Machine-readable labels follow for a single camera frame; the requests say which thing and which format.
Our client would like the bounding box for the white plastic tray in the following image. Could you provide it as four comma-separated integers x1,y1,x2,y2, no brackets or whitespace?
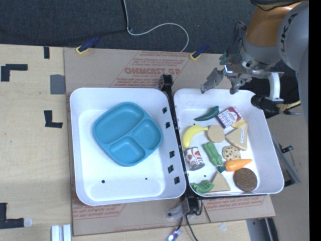
173,88,285,197
69,87,187,206

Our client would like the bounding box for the round tan biscuit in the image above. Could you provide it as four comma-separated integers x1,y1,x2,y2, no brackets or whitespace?
207,125,226,143

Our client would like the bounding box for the chocolate chip cookie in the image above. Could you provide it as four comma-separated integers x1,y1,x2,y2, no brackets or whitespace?
222,145,242,161

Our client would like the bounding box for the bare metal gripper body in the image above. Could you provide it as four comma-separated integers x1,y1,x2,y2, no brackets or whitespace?
224,58,274,84

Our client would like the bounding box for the red and white carton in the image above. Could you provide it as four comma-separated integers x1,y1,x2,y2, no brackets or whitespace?
216,106,243,130

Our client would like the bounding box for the black block with wires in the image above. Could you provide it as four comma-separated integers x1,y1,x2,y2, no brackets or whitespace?
159,74,175,92
185,196,202,215

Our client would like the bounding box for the green asparagus bunch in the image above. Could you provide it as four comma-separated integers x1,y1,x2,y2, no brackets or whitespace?
202,141,224,167

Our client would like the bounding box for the brown cardboard board red print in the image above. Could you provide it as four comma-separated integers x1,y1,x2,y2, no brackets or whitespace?
63,46,276,236

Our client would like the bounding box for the yellow banana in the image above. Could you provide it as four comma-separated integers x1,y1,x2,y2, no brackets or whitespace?
182,125,209,150

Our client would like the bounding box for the green lettuce leaf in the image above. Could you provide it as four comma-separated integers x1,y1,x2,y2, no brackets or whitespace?
190,179,215,195

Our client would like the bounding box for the thin black rod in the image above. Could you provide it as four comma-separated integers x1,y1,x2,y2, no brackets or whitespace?
166,89,194,200

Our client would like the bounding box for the green pepper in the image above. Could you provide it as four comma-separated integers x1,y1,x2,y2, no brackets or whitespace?
194,105,220,122

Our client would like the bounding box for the orange carrot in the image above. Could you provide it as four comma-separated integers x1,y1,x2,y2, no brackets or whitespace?
217,158,253,174

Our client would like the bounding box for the round brown patty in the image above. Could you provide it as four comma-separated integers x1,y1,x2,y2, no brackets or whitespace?
233,167,258,193

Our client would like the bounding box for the red and white can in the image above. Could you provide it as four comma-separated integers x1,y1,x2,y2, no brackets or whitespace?
184,146,206,171

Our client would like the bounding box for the small yellow cheese wedge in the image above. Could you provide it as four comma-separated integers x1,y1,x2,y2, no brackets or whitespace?
231,118,247,129

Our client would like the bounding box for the black cylinder on white bracket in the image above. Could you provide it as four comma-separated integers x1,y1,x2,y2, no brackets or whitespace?
250,71,285,111

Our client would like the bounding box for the blue divided plate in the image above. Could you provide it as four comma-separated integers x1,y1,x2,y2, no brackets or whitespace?
93,101,164,167

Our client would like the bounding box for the tan triangular bread slice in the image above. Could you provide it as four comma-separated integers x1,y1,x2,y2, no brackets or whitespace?
209,171,232,193

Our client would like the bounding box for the tan triangular pizza slice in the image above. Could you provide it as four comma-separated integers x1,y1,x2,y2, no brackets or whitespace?
225,123,249,152

